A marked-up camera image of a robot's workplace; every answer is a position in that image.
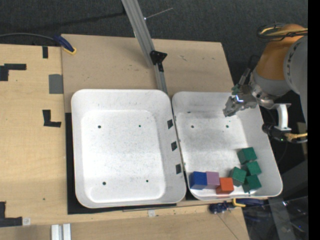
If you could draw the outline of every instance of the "wooden table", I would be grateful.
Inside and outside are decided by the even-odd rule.
[[[213,202],[184,200],[157,209],[153,218],[147,210],[68,215],[65,113],[72,94],[83,88],[155,89],[156,81],[134,38],[64,37],[77,48],[76,55],[48,47],[43,58],[41,46],[0,45],[0,65],[27,65],[0,81],[0,201],[6,201],[6,218],[31,221],[31,226],[1,228],[0,239],[19,234],[44,239],[49,225],[64,223],[72,223],[72,239],[87,239],[90,232],[94,239],[106,239],[109,231],[110,239],[127,239],[129,232],[135,234],[132,239],[198,239],[201,231],[201,239],[249,239],[241,209],[213,215],[205,205]],[[168,53],[163,66],[170,97],[179,91],[229,92],[233,86],[220,43],[153,41]],[[63,74],[64,95],[49,93],[53,74]],[[51,110],[51,120],[61,127],[44,126],[43,110]]]

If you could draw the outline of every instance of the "white plastic tray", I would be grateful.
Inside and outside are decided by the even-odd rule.
[[[83,89],[71,100],[75,193],[88,208],[169,204],[186,194],[169,97]]]
[[[194,171],[219,172],[228,177],[233,167],[240,168],[237,151],[253,147],[262,173],[258,176],[262,187],[245,193],[242,186],[234,187],[229,195],[216,194],[213,189],[190,189],[199,200],[245,197],[274,197],[283,188],[268,136],[263,133],[263,119],[259,108],[246,109],[225,117],[223,108],[230,93],[178,92],[172,107],[181,148],[184,168],[189,181]]]

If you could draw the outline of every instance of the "black hole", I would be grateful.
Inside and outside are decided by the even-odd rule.
[[[171,150],[172,151],[176,150],[177,147],[178,147],[178,145],[177,145],[176,141],[171,143]]]
[[[168,124],[168,129],[170,129],[172,126],[174,126],[174,122],[172,121],[172,119],[168,120],[167,124]]]
[[[175,172],[176,172],[176,174],[179,174],[179,173],[182,172],[181,164],[177,164],[177,165],[175,166]]]

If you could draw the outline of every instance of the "purple cube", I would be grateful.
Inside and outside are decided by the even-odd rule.
[[[206,171],[206,182],[207,186],[206,189],[215,190],[217,187],[220,186],[220,177],[219,172],[215,171]]]

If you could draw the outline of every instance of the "blue cube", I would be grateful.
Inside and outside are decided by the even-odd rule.
[[[205,172],[194,171],[189,178],[190,189],[203,190],[207,185],[207,174]]]

